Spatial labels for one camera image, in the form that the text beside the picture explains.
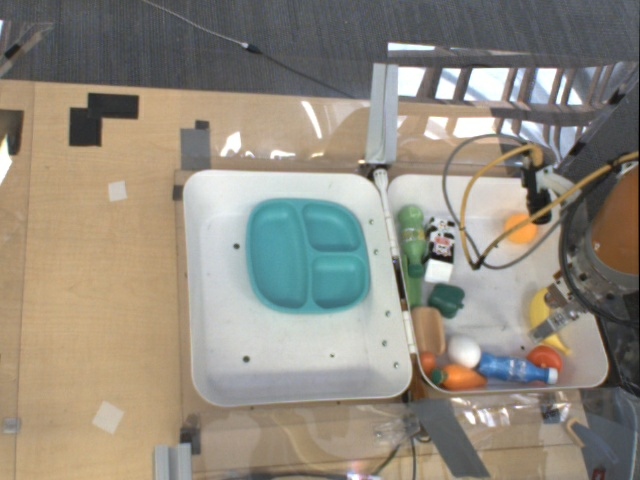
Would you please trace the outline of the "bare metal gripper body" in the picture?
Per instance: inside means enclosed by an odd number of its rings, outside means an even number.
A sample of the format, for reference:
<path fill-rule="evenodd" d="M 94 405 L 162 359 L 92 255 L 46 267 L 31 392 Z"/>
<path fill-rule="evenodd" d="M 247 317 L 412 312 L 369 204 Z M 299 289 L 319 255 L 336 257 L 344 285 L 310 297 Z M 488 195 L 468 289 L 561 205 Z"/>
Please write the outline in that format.
<path fill-rule="evenodd" d="M 636 276 L 608 267 L 587 253 L 560 254 L 561 272 L 573 297 L 601 319 L 635 319 L 626 300 L 636 293 Z"/>

